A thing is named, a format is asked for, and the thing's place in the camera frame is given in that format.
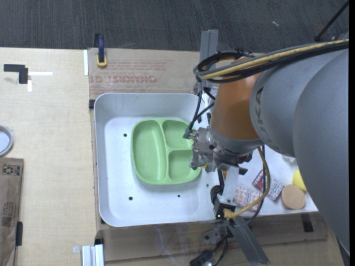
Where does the brown paper bag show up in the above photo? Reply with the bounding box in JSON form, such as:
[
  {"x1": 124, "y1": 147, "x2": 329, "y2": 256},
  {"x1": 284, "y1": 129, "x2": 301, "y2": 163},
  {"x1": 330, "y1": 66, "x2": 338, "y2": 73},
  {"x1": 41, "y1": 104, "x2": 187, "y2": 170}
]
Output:
[{"x1": 0, "y1": 157, "x2": 24, "y2": 266}]

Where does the green divided plate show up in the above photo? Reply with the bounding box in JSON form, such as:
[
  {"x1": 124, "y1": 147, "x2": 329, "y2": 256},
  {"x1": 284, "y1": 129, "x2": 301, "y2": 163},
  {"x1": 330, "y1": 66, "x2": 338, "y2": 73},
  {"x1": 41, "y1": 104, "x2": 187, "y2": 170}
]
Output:
[{"x1": 130, "y1": 118, "x2": 202, "y2": 185}]

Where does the black block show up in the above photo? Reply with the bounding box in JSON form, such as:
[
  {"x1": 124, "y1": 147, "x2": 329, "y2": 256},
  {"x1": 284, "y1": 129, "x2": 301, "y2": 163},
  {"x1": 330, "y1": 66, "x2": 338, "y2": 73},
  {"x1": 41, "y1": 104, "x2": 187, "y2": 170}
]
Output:
[{"x1": 202, "y1": 227, "x2": 232, "y2": 245}]

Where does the brown cardboard board red print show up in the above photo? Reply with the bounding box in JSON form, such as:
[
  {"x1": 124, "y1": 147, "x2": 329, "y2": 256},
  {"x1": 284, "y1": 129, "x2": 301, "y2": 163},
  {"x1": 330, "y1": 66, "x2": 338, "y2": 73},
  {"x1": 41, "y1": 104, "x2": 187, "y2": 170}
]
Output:
[{"x1": 87, "y1": 48, "x2": 328, "y2": 262}]

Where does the black cylinder on white bracket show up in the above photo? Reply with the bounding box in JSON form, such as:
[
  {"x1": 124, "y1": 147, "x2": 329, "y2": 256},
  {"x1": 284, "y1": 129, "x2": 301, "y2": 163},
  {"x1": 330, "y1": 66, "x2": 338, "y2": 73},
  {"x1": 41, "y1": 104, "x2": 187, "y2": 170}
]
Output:
[{"x1": 210, "y1": 163, "x2": 241, "y2": 221}]

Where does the white packet with coloured print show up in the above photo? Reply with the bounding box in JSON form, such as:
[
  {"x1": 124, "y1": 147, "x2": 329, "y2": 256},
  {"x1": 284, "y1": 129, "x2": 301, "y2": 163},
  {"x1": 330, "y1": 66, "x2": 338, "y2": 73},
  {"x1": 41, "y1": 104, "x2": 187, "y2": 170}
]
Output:
[{"x1": 266, "y1": 178, "x2": 285, "y2": 202}]

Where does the red and white carton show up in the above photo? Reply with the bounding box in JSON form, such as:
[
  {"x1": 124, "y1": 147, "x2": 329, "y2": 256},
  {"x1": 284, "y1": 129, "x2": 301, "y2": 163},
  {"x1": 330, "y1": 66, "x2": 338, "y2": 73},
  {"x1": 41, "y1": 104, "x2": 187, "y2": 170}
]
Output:
[{"x1": 251, "y1": 169, "x2": 265, "y2": 191}]

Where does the orange and white packet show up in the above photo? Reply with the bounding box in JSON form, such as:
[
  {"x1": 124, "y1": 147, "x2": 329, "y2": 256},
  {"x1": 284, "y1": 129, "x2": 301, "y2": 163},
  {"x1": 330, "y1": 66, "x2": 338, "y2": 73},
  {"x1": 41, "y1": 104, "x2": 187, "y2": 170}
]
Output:
[{"x1": 234, "y1": 185, "x2": 263, "y2": 213}]

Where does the yellow round toy fruit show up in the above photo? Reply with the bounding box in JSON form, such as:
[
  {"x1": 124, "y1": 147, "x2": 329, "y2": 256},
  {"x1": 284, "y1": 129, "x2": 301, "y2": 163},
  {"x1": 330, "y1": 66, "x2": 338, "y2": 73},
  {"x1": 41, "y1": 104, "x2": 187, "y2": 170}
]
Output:
[{"x1": 292, "y1": 168, "x2": 307, "y2": 192}]

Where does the tan round biscuit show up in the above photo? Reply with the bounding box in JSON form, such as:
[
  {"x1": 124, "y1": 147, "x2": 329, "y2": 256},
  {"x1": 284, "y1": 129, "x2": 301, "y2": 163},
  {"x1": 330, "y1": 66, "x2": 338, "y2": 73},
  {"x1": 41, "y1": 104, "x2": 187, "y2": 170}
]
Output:
[{"x1": 281, "y1": 184, "x2": 307, "y2": 211}]

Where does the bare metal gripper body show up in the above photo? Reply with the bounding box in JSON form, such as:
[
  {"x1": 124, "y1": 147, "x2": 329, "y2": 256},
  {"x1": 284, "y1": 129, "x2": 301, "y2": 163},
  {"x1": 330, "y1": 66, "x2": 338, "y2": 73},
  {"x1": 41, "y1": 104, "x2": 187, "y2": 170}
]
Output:
[{"x1": 191, "y1": 126, "x2": 253, "y2": 166}]

